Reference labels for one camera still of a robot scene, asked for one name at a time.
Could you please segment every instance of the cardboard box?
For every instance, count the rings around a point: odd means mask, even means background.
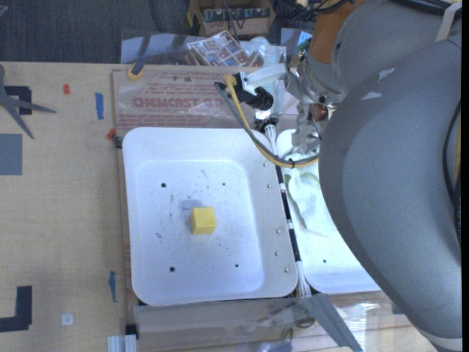
[[[276,14],[269,0],[226,0],[241,40],[268,36]],[[193,35],[211,37],[225,30],[234,34],[221,0],[191,0],[188,20]]]

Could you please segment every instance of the wooden table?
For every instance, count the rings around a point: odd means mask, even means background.
[[[106,351],[109,336],[125,333],[128,316],[118,154],[106,138],[114,126],[111,73],[122,67],[2,64],[6,85],[30,87],[34,103],[57,113],[23,117],[35,137],[23,135],[23,174],[0,176],[0,318],[15,314],[17,287],[31,285],[33,298],[29,330],[0,333],[0,350]],[[103,96],[103,120],[95,93]],[[23,133],[3,109],[0,133]],[[332,299],[368,352],[433,351],[382,293]],[[67,314],[73,324],[63,326]],[[292,344],[296,352],[349,351],[335,348],[318,325],[297,330]]]

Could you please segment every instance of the gray carpet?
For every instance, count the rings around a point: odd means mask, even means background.
[[[269,41],[294,0],[271,0],[278,18]],[[189,0],[0,0],[0,61],[119,63],[122,30],[190,34]],[[311,23],[296,27],[311,29]]]

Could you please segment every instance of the yellow cube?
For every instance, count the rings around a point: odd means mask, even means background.
[[[191,227],[193,235],[209,235],[217,226],[214,208],[193,208]]]

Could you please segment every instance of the gray square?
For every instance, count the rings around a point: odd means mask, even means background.
[[[0,175],[23,174],[23,135],[0,133]]]

